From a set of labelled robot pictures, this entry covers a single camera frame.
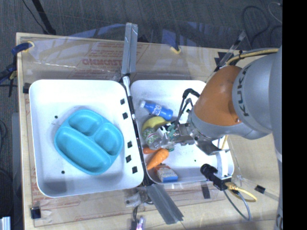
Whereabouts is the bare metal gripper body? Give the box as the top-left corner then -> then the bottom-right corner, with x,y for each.
176,122 -> 201,146

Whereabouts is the clear plastic bottle, green label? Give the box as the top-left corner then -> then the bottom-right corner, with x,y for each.
142,127 -> 168,150

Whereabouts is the orange carrot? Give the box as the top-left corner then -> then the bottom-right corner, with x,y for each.
146,148 -> 170,171

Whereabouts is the yellow banana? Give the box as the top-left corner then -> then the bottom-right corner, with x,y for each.
141,115 -> 170,133

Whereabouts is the blue bottle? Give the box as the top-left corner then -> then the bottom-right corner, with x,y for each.
140,100 -> 174,121

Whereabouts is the white plastic tray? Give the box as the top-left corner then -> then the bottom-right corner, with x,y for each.
130,80 -> 235,185
28,79 -> 144,198

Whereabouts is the blue divided plate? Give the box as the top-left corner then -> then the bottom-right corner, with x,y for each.
54,109 -> 125,176

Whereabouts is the brown cardboard board, red print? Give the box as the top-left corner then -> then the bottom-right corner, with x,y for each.
21,38 -> 237,228

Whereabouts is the black cylinder on white bracket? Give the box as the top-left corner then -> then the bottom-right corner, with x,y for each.
200,149 -> 233,191

